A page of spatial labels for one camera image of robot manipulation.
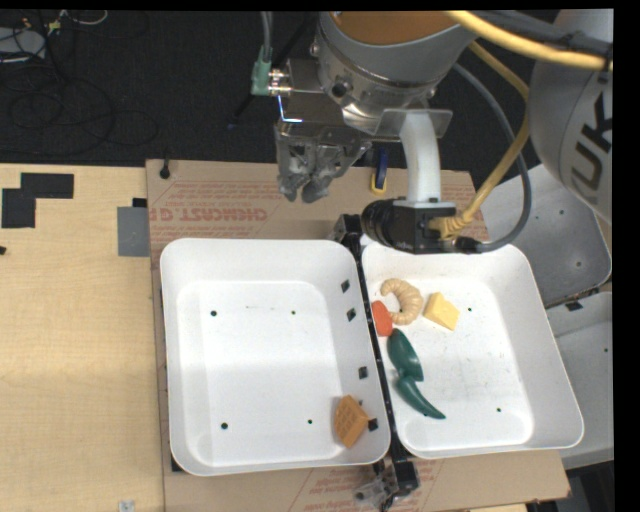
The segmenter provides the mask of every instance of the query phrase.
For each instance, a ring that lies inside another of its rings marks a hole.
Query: wooden table
[[[164,510],[149,258],[119,257],[117,207],[143,168],[0,165],[75,175],[0,229],[0,510]]]

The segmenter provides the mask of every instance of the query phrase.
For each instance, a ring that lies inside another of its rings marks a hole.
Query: black square
[[[2,190],[2,227],[36,227],[36,198],[29,190],[20,188]]]
[[[20,184],[36,198],[73,199],[73,174],[23,172]]]
[[[146,208],[147,200],[144,197],[134,197],[131,200],[131,206],[133,206],[134,208]]]

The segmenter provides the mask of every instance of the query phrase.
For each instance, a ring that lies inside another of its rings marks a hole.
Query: white plastic bin
[[[398,326],[420,358],[418,388],[445,419],[425,417],[395,391],[397,371],[380,337],[402,444],[421,458],[566,448],[583,435],[582,416],[524,254],[497,251],[412,255],[378,243],[363,254],[371,302],[397,311],[381,284],[401,278],[425,299],[441,292],[460,311],[451,331],[422,315]]]
[[[390,431],[355,260],[327,240],[181,239],[160,270],[170,444],[201,476],[380,460]],[[350,449],[344,395],[377,428]]]
[[[565,469],[614,460],[613,293],[596,293],[573,306],[547,310],[585,423],[580,443],[560,450]]]

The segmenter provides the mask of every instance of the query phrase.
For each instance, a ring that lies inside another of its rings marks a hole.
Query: orange toy piece
[[[371,314],[373,315],[373,323],[376,326],[376,332],[379,336],[391,336],[393,332],[393,320],[391,313],[384,305],[384,302],[377,300],[371,304]]]
[[[340,400],[333,418],[336,434],[347,447],[351,448],[369,424],[369,417],[351,395]]]

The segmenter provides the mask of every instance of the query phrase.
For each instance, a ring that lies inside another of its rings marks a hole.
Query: yellow cable
[[[444,13],[483,39],[532,59],[545,60],[555,64],[591,71],[602,71],[607,65],[604,57],[571,50],[559,50],[546,44],[532,41],[497,27],[469,11],[444,11]],[[613,60],[608,63],[608,71],[613,73]]]
[[[502,62],[496,59],[485,48],[478,43],[473,42],[469,45],[469,49],[473,51],[478,57],[480,57],[486,64],[491,66],[496,72],[498,72],[507,82],[509,82],[522,96],[525,103],[529,97],[529,88],[513,71],[506,67]],[[440,237],[442,239],[451,239],[460,234],[460,232],[473,221],[473,216],[480,209],[480,205],[489,196],[491,191],[502,181],[504,175],[511,168],[513,162],[522,148],[527,143],[529,138],[529,123],[528,115],[525,109],[524,118],[520,130],[516,135],[516,138],[503,155],[498,165],[489,174],[482,186],[476,192],[469,205],[464,209],[462,213],[454,217],[438,217],[429,221],[429,227],[431,229],[440,231]]]

